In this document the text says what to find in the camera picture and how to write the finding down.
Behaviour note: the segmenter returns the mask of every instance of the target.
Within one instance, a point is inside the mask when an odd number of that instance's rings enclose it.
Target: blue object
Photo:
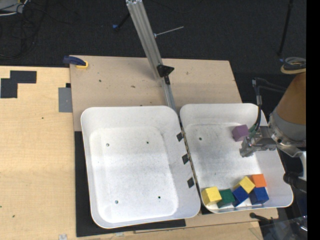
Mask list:
[[[64,56],[63,61],[64,64],[73,64],[73,65],[81,65],[85,66],[86,62],[80,58],[73,57],[73,56]]]
[[[232,203],[234,207],[237,207],[249,197],[248,193],[242,186],[237,187],[232,193],[235,199],[235,201]]]
[[[263,204],[269,200],[269,196],[266,188],[263,187],[255,187],[249,194],[250,201],[252,205]]]

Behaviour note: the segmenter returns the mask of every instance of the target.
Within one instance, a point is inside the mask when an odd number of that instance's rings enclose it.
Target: wooden table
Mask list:
[[[164,105],[161,87],[154,86],[151,76],[144,74],[148,71],[146,58],[80,58],[87,59],[91,69],[93,64],[104,65],[97,68],[102,75],[108,73],[108,78],[99,74],[97,79],[92,79],[97,80],[97,84],[105,81],[105,87],[110,88],[110,92],[102,94],[109,101],[105,106],[134,106],[137,102]],[[241,103],[228,61],[164,59],[163,63],[175,67],[170,80],[178,109],[190,103]],[[135,74],[130,77],[128,72],[132,68]],[[117,239],[118,236],[128,240],[257,239],[255,234],[261,234],[259,223],[250,218],[250,211],[209,215],[200,212],[186,219],[186,227],[179,229],[77,237],[74,132],[79,131],[79,125],[74,117],[78,119],[84,106],[91,106],[91,103],[81,105],[81,98],[74,99],[87,88],[85,85],[82,92],[77,91],[83,85],[83,78],[71,81],[72,70],[74,66],[0,66],[2,79],[10,78],[10,71],[37,72],[35,84],[18,84],[17,98],[0,98],[1,240],[58,240],[63,234],[67,240]],[[73,113],[59,112],[58,88],[70,82],[72,102],[75,102]],[[148,93],[147,99],[143,98],[144,92]],[[129,104],[123,100],[125,94]],[[276,208],[255,212],[266,218],[278,218]]]

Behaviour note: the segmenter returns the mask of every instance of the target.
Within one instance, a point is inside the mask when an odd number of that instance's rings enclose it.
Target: orange block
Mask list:
[[[262,188],[267,186],[267,182],[263,173],[251,175],[250,180],[254,183],[254,185],[257,188]]]

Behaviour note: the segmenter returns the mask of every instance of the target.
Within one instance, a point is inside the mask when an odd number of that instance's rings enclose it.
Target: white tray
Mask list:
[[[288,207],[293,201],[292,189],[283,180],[285,170],[278,152],[258,151],[250,157],[241,157],[242,142],[232,138],[235,126],[250,128],[257,115],[258,107],[249,103],[187,104],[180,110],[200,191],[214,186],[219,190],[232,189],[244,176],[253,174],[264,174],[267,183],[269,200],[264,204],[252,205],[248,198],[237,207],[207,205],[206,208],[213,213]],[[261,126],[266,125],[262,112]]]
[[[91,107],[81,116],[91,215],[102,228],[190,218],[200,210],[176,112]]]

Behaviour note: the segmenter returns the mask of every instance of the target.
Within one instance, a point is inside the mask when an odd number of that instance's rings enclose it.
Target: block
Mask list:
[[[264,204],[269,200],[269,196],[265,187],[255,187],[249,194],[252,205]]]
[[[205,206],[209,206],[219,202],[222,197],[216,186],[208,187],[201,192],[202,200]]]
[[[219,202],[216,203],[216,205],[219,208],[231,205],[235,200],[234,194],[232,194],[232,191],[230,188],[228,189],[224,189],[224,190],[220,190],[220,195],[222,197],[222,200],[220,200]]]
[[[245,176],[242,180],[240,180],[239,183],[233,187],[233,189],[236,189],[239,186],[243,187],[248,194],[256,187],[256,185],[249,179],[248,176]]]
[[[253,182],[256,188],[262,188],[267,186],[267,182],[263,173],[251,175],[250,180]]]
[[[248,197],[249,194],[244,190],[242,186],[237,187],[233,192],[232,192],[235,201],[232,203],[234,207],[237,207],[240,205],[243,201],[245,201]]]
[[[242,142],[249,135],[249,130],[246,124],[238,125],[232,130],[232,137],[236,142]]]

